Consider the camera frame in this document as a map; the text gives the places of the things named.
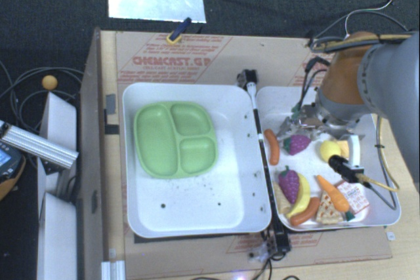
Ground black cylinder on white bracket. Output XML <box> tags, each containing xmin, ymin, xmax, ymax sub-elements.
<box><xmin>327</xmin><ymin>134</ymin><xmax>366</xmax><ymax>184</ymax></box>

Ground black block with thin wires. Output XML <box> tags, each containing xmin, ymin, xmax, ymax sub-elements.
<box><xmin>262</xmin><ymin>228</ymin><xmax>292</xmax><ymax>257</ymax></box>
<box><xmin>237</xmin><ymin>68</ymin><xmax>259</xmax><ymax>89</ymax></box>

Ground white plastic tray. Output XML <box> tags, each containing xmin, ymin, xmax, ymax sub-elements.
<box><xmin>122</xmin><ymin>82</ymin><xmax>273</xmax><ymax>239</ymax></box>
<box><xmin>255</xmin><ymin>85</ymin><xmax>402</xmax><ymax>232</ymax></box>

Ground orange sausage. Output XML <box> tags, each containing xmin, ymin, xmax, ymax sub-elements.
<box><xmin>289</xmin><ymin>196</ymin><xmax>321</xmax><ymax>228</ymax></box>
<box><xmin>263</xmin><ymin>129</ymin><xmax>281</xmax><ymax>166</ymax></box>

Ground tan waffle cone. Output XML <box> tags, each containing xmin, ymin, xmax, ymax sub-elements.
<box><xmin>272</xmin><ymin>181</ymin><xmax>293</xmax><ymax>216</ymax></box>

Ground red and white packet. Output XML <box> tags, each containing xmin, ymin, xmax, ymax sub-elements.
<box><xmin>335</xmin><ymin>180</ymin><xmax>371</xmax><ymax>214</ymax></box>

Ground yellow lemon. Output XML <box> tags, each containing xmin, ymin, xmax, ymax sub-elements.
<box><xmin>319</xmin><ymin>139</ymin><xmax>343</xmax><ymax>163</ymax></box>

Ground purple grapes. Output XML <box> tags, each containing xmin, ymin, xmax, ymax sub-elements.
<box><xmin>282</xmin><ymin>134</ymin><xmax>312</xmax><ymax>156</ymax></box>
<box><xmin>278</xmin><ymin>165</ymin><xmax>301</xmax><ymax>205</ymax></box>

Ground tan waffle slice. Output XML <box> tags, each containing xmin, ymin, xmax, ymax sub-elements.
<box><xmin>315</xmin><ymin>190</ymin><xmax>345</xmax><ymax>225</ymax></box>

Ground yellow banana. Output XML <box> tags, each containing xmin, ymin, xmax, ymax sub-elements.
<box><xmin>285</xmin><ymin>172</ymin><xmax>312</xmax><ymax>219</ymax></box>

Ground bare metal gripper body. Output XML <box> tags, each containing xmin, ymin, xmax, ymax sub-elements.
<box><xmin>293</xmin><ymin>104</ymin><xmax>366</xmax><ymax>139</ymax></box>

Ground pale orange cheese block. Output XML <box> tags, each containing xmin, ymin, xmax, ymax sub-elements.
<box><xmin>337</xmin><ymin>140</ymin><xmax>350</xmax><ymax>159</ymax></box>

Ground green divided plate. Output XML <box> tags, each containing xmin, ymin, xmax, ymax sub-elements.
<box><xmin>133</xmin><ymin>101</ymin><xmax>220</xmax><ymax>180</ymax></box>

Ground orange carrot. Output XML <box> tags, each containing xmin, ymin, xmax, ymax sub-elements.
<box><xmin>315</xmin><ymin>174</ymin><xmax>356</xmax><ymax>222</ymax></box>

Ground thin black and white rod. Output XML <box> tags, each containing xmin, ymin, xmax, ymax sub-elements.
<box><xmin>247</xmin><ymin>81</ymin><xmax>280</xmax><ymax>235</ymax></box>

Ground orange ball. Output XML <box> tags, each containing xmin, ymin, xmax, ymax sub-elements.
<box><xmin>41</xmin><ymin>75</ymin><xmax>59</xmax><ymax>90</ymax></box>

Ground brown cardboard board, red print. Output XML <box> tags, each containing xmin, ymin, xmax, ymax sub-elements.
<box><xmin>115</xmin><ymin>31</ymin><xmax>393</xmax><ymax>280</ymax></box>

